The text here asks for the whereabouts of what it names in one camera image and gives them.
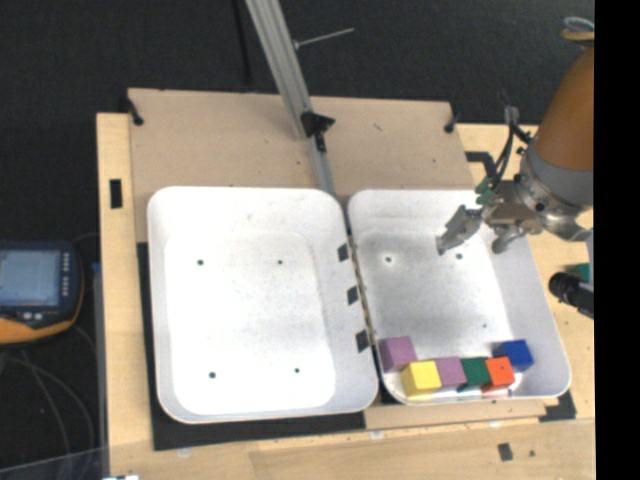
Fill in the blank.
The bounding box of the blue cube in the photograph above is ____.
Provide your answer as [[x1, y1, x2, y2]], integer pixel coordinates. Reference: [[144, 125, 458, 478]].
[[491, 338, 535, 372]]

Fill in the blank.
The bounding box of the pale brown flat board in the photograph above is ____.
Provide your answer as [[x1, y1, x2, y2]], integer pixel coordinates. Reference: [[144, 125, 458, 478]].
[[126, 87, 549, 431]]

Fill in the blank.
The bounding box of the green cube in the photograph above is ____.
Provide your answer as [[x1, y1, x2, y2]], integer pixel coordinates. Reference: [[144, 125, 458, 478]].
[[459, 356, 493, 387]]

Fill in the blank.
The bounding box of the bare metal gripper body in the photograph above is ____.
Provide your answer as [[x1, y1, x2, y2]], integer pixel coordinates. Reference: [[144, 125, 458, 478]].
[[481, 174, 595, 242]]

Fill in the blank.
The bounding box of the yellow cube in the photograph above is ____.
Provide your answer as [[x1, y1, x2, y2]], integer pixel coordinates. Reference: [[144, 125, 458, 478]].
[[400, 360, 443, 398]]

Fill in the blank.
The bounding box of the orange cube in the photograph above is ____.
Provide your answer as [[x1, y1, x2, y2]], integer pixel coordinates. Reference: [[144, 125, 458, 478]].
[[484, 356, 517, 389]]

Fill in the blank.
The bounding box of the white plastic tray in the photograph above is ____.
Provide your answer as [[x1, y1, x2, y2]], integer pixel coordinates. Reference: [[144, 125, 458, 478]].
[[146, 185, 380, 425], [346, 188, 573, 407]]

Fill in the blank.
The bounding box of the black cylinder on white bracket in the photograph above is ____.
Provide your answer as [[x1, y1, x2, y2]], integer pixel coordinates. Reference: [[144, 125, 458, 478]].
[[547, 227, 596, 320]]

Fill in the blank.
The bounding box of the purple cube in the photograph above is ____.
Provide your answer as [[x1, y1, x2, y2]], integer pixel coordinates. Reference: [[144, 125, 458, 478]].
[[378, 336, 419, 374], [434, 356, 468, 390]]

